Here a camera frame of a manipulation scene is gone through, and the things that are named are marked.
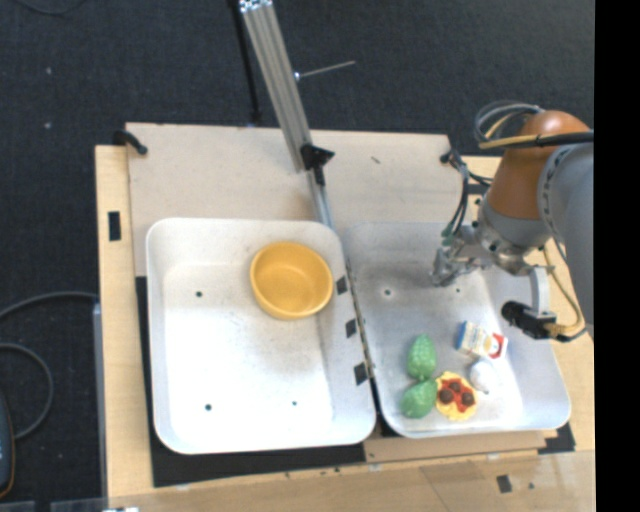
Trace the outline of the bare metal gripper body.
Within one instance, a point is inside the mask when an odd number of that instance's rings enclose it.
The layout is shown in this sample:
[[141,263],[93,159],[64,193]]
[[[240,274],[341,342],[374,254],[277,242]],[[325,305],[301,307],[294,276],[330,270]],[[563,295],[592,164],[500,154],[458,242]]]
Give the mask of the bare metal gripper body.
[[448,248],[452,262],[456,258],[473,257],[475,269],[495,266],[514,276],[526,275],[533,266],[525,257],[530,248],[508,241],[490,224],[464,225]]

